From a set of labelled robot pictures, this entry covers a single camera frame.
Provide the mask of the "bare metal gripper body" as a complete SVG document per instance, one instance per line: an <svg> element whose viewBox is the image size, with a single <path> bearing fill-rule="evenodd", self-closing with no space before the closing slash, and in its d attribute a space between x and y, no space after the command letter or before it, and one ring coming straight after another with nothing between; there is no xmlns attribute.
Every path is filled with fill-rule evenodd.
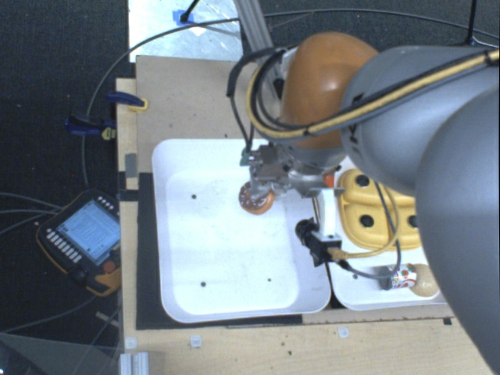
<svg viewBox="0 0 500 375"><path fill-rule="evenodd" d="M250 180L272 181L276 197L294 190L303 198L315 198L327 188L324 177L335 173L344 158L343 148L261 145L249 157Z"/></svg>

